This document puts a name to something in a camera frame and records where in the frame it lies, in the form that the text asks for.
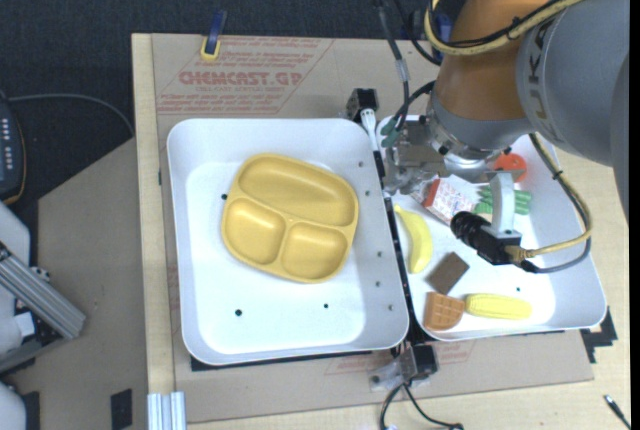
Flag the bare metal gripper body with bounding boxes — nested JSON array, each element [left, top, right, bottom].
[[388, 115, 502, 183]]

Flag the white and red carton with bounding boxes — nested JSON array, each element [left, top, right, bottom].
[[421, 177, 477, 226]]

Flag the yellow banana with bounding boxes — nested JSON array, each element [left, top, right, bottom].
[[393, 203, 434, 275]]

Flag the orange round toy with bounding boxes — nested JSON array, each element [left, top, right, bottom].
[[492, 152, 528, 184]]

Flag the brown biscuit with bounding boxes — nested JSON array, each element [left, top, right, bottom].
[[426, 251, 471, 295]]

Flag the green toy vegetable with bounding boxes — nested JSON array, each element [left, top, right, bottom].
[[473, 185, 533, 216]]

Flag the yellow divided plate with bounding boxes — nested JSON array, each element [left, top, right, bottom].
[[220, 152, 361, 285]]

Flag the orange waffle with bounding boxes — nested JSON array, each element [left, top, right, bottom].
[[423, 291, 467, 333]]

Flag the brown cardboard board red print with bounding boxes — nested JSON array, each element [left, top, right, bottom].
[[149, 33, 597, 424]]

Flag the yellow corn cob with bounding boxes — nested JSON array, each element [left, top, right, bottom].
[[464, 292, 533, 322]]

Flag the white plastic tray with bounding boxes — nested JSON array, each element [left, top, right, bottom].
[[166, 117, 411, 366], [374, 114, 609, 343]]

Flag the black cylinder on white bracket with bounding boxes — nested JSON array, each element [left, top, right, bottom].
[[449, 170, 524, 267]]

